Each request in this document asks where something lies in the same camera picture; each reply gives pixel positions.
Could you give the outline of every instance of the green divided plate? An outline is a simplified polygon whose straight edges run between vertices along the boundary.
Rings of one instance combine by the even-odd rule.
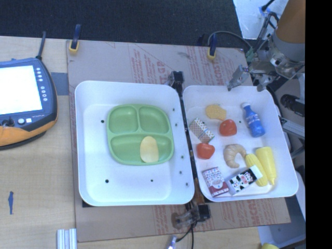
[[[144,137],[157,141],[159,160],[144,162],[140,146]],[[153,165],[168,161],[174,153],[173,133],[166,113],[158,107],[125,104],[107,115],[107,139],[112,156],[127,165]]]

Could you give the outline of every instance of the red tomato toy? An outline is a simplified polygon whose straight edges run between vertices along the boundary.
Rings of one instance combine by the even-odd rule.
[[[235,135],[237,131],[237,125],[232,119],[223,121],[219,126],[219,132],[223,136]]]
[[[201,159],[210,159],[214,154],[214,146],[208,143],[199,143],[197,145],[197,155]]]

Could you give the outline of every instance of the button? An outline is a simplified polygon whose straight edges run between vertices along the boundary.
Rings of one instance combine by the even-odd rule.
[[[17,122],[19,123],[19,125],[22,125],[25,123],[25,120],[23,118],[20,118],[17,120]]]
[[[2,124],[3,126],[8,126],[9,121],[8,121],[8,120],[3,120],[1,124]]]

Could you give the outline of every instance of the corn cob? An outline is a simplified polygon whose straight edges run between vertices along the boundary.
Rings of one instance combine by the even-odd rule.
[[[266,175],[266,172],[255,154],[245,155],[245,164],[247,165],[247,167],[256,165],[258,167],[259,171],[262,173],[263,177],[256,181],[256,184],[258,186],[268,185],[268,177]]]
[[[274,185],[274,180],[276,179],[276,169],[271,147],[261,147],[256,149],[256,156],[263,166],[271,185]]]

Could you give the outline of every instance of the dark floor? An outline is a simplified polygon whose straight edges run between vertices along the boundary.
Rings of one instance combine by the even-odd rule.
[[[0,36],[196,45],[202,34],[241,36],[233,0],[0,0]],[[220,34],[219,47],[243,47]]]

